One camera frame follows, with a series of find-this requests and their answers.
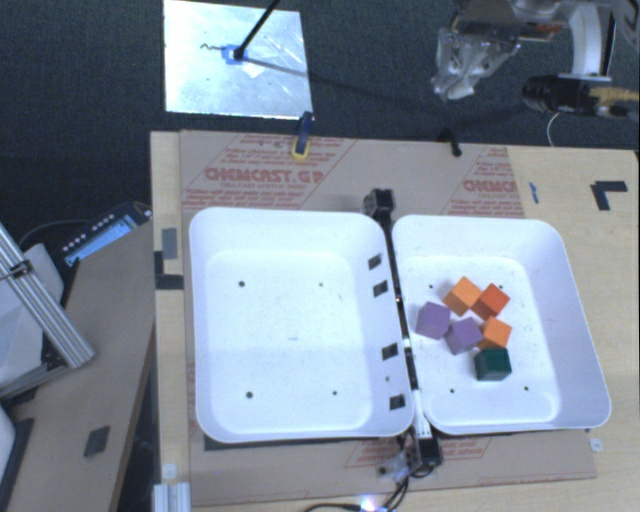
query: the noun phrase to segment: orange block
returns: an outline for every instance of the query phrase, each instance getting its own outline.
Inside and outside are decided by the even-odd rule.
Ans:
[[[442,299],[442,302],[456,315],[462,316],[478,301],[481,295],[482,290],[463,277]]]
[[[478,348],[506,348],[511,336],[511,326],[489,317],[482,328],[482,341],[478,343]]]
[[[507,302],[509,302],[509,296],[491,283],[471,309],[480,318],[487,320],[490,316],[497,316]]]

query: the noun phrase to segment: purple cube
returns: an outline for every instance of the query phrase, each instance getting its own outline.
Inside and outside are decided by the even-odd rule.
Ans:
[[[458,355],[482,341],[482,332],[473,318],[465,318],[454,322],[444,339],[453,355]]]
[[[416,332],[438,340],[449,330],[451,310],[446,306],[427,302],[418,312]]]

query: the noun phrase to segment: black floor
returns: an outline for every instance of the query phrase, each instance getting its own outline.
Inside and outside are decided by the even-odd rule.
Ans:
[[[266,7],[267,0],[217,2]],[[284,0],[299,10],[317,135],[548,145],[550,115],[520,99],[534,75],[567,72],[568,34],[525,44],[474,96],[443,103],[437,30],[454,2]],[[161,0],[3,0],[0,3],[0,222],[15,239],[43,223],[86,219],[124,201],[150,202],[149,133],[183,128],[290,133],[293,122],[164,110]],[[638,89],[638,56],[616,42],[614,84]],[[632,122],[564,115],[557,146],[638,148]],[[69,231],[30,241],[53,249]],[[121,510],[144,510],[154,428],[147,402]]]

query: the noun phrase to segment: cube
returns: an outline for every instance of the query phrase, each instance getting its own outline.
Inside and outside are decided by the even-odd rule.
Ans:
[[[460,281],[451,289],[442,302],[451,309],[456,315],[464,315],[482,295],[482,290],[473,284],[466,277],[462,277]]]
[[[507,348],[511,326],[491,316],[482,328],[482,336],[478,348]]]
[[[482,333],[473,318],[465,318],[454,322],[444,335],[444,339],[449,345],[451,353],[458,355],[482,341]]]
[[[509,296],[491,283],[471,309],[480,318],[487,320],[490,316],[498,316],[507,302]]]
[[[511,361],[506,348],[486,348],[473,358],[476,377],[482,381],[500,381],[511,373]]]
[[[449,330],[450,317],[451,310],[448,307],[427,302],[418,312],[416,332],[428,338],[440,339]]]

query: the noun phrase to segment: green block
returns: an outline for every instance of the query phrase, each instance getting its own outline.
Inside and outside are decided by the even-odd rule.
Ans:
[[[478,380],[502,380],[511,373],[506,348],[486,348],[473,358]]]

